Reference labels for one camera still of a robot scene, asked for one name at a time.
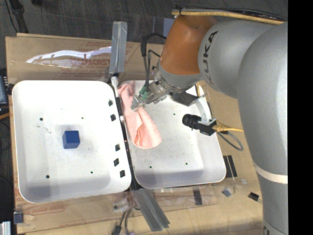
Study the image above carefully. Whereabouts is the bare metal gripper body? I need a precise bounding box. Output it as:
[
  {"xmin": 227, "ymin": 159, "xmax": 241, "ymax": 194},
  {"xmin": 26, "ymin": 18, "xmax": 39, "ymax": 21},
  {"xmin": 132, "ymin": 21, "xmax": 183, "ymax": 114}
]
[{"xmin": 136, "ymin": 79, "xmax": 173, "ymax": 105}]

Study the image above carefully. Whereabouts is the pink cloth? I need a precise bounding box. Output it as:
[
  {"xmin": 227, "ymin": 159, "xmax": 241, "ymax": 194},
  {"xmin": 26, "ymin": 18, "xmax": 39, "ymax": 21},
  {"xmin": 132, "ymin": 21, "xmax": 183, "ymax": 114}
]
[{"xmin": 117, "ymin": 80, "xmax": 163, "ymax": 149}]

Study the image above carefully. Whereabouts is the white plastic tray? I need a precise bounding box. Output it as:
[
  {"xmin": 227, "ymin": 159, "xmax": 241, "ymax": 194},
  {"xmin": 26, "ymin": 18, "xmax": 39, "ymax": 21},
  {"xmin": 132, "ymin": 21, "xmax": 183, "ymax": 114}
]
[
  {"xmin": 11, "ymin": 80, "xmax": 133, "ymax": 204},
  {"xmin": 119, "ymin": 79, "xmax": 227, "ymax": 190}
]

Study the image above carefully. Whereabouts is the blue cube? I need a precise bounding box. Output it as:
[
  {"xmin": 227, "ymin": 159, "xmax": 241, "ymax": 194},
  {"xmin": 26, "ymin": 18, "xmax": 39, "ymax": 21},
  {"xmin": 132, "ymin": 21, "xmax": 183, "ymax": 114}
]
[{"xmin": 62, "ymin": 130, "xmax": 81, "ymax": 149}]

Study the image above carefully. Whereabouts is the brown cardboard board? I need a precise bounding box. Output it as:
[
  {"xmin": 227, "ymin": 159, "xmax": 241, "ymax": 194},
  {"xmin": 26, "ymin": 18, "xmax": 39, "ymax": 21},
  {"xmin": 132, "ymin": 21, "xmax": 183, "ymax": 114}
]
[{"xmin": 5, "ymin": 32, "xmax": 264, "ymax": 235}]

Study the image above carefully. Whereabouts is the black cylinder on white bracket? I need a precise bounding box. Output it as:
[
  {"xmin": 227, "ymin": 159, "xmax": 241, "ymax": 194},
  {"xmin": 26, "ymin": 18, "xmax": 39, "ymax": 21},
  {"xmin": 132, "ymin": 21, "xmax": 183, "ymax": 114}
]
[{"xmin": 181, "ymin": 95, "xmax": 218, "ymax": 137}]

